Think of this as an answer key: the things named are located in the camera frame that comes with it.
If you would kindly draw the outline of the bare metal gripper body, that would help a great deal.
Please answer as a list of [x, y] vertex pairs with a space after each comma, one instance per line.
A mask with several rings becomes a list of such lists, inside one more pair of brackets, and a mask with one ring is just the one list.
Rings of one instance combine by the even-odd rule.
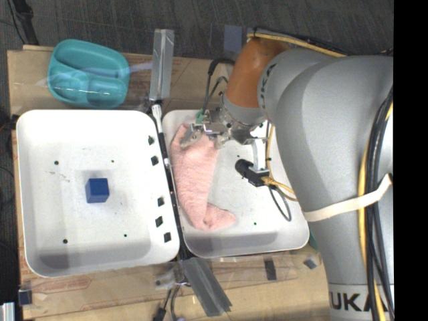
[[229, 133], [231, 140], [242, 145], [251, 144], [254, 141], [255, 137], [251, 135], [251, 132], [265, 120], [266, 117], [257, 108], [201, 109], [201, 122], [207, 136], [214, 138], [216, 134]]

